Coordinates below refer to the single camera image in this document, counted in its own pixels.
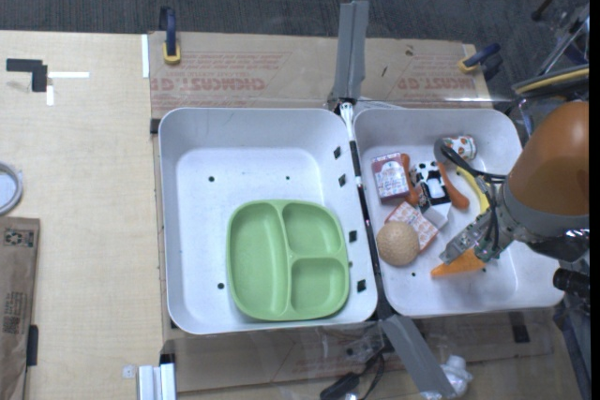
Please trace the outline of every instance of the round brown sponge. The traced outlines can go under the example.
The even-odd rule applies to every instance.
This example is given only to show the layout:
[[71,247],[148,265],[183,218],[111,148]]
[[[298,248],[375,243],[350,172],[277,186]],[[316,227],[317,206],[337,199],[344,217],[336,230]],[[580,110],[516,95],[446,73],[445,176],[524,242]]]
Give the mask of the round brown sponge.
[[419,235],[406,222],[387,222],[377,233],[377,249],[382,260],[401,267],[411,263],[419,254]]

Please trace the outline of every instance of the robotic arm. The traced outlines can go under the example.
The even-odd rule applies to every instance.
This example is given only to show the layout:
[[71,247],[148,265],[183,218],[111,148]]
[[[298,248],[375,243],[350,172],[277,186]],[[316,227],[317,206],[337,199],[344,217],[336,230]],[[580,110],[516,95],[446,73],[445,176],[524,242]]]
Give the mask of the robotic arm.
[[[446,149],[442,153],[453,161]],[[489,207],[440,255],[449,264],[473,248],[497,259],[514,240],[539,254],[574,262],[590,248],[590,106],[572,101],[533,132],[510,173],[479,172]],[[498,191],[494,184],[500,184]]]

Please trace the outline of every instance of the blue and yellow clamp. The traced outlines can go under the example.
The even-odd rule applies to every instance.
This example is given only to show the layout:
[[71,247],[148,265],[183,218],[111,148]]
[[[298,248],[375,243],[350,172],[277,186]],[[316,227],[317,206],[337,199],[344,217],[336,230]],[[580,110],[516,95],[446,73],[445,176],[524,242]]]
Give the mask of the blue and yellow clamp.
[[162,56],[165,64],[174,66],[181,62],[181,48],[175,35],[175,11],[170,7],[160,8],[159,29],[167,31],[167,38],[162,44]]
[[465,57],[458,61],[458,68],[463,74],[468,74],[476,70],[486,60],[500,51],[500,44],[491,44],[485,47],[483,50],[476,52],[471,57]]

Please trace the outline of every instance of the white plastic tray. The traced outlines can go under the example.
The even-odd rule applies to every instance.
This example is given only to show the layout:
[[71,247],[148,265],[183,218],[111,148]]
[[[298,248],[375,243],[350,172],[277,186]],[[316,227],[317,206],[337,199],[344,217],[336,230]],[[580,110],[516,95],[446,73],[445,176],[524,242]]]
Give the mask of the white plastic tray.
[[[182,330],[347,324],[372,315],[377,292],[348,134],[339,117],[321,109],[178,109],[162,119],[158,139],[167,304]],[[261,321],[236,307],[228,291],[227,226],[235,209],[253,200],[312,201],[337,216],[351,266],[348,301],[336,314]],[[364,289],[358,288],[361,281]]]
[[[469,134],[478,149],[471,165],[492,173],[507,173],[521,151],[512,121],[492,109],[369,109],[356,115],[354,130],[375,234],[396,205],[380,201],[370,170],[371,158],[401,152],[414,161],[434,160],[435,140]],[[431,269],[441,263],[439,255],[446,243],[479,213],[475,193],[452,167],[447,170],[453,184],[470,199],[470,207],[464,212],[450,208],[448,223],[411,264],[394,267],[381,261],[389,303],[399,313],[413,318],[557,304],[563,292],[553,287],[552,277],[559,262],[532,252],[520,242],[513,242],[499,260],[487,264],[485,271],[443,278],[430,276]]]

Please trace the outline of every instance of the wooden table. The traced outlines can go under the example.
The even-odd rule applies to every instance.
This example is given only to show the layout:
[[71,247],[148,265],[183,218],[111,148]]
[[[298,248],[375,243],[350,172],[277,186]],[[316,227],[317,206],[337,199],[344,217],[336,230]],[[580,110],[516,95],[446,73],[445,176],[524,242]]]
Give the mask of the wooden table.
[[[31,92],[29,74],[0,72],[0,158],[23,177],[22,201],[10,215],[41,221],[33,314],[39,344],[26,398],[134,399],[131,373],[158,364],[164,342],[142,36],[5,31],[0,46],[3,59],[39,59],[51,72],[89,73],[53,79],[49,106],[46,94]],[[467,398],[576,398],[560,332],[546,329],[543,338],[544,355],[470,364]],[[182,397],[276,399],[294,392],[316,398],[331,383]],[[397,370],[372,398],[422,396]]]

